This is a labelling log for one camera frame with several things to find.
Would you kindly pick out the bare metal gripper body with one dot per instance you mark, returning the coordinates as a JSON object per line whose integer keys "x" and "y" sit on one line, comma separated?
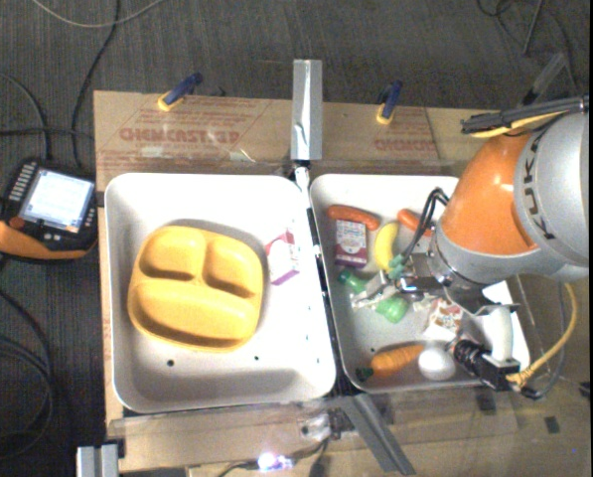
{"x": 420, "y": 273}

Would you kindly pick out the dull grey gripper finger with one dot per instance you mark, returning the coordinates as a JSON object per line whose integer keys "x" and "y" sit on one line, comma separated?
{"x": 375, "y": 292}
{"x": 386, "y": 278}

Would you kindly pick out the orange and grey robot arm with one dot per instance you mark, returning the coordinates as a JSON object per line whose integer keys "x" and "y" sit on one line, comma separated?
{"x": 494, "y": 206}

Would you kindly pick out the green bottle with white label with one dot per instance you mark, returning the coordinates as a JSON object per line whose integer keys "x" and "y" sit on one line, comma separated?
{"x": 393, "y": 310}

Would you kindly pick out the yellow banana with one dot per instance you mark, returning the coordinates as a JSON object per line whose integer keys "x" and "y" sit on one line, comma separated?
{"x": 385, "y": 246}

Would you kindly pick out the white plastic tray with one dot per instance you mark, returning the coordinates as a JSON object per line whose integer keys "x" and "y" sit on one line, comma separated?
{"x": 370, "y": 333}
{"x": 216, "y": 380}

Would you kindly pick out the white packet with red print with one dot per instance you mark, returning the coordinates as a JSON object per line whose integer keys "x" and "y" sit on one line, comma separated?
{"x": 442, "y": 318}

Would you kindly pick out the short red sausage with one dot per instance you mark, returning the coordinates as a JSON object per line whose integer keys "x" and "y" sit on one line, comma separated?
{"x": 409, "y": 219}

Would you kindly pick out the orange carrot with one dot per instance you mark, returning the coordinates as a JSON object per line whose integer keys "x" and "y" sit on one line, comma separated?
{"x": 393, "y": 360}

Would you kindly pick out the long red sausage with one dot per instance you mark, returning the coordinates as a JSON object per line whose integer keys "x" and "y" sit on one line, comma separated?
{"x": 350, "y": 215}

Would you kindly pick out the white egg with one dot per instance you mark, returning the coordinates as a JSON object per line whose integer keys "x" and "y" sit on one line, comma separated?
{"x": 436, "y": 365}

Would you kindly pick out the white and purple carton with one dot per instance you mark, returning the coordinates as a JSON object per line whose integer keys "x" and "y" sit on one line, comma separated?
{"x": 282, "y": 259}

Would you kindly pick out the yellow divided plate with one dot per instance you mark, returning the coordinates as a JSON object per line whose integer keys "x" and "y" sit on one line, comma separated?
{"x": 196, "y": 291}

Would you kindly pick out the brown cardboard board red print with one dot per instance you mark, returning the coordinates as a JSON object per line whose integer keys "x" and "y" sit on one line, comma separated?
{"x": 201, "y": 137}

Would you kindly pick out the black cylinder on white bracket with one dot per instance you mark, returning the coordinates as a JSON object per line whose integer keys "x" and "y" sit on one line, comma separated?
{"x": 497, "y": 328}

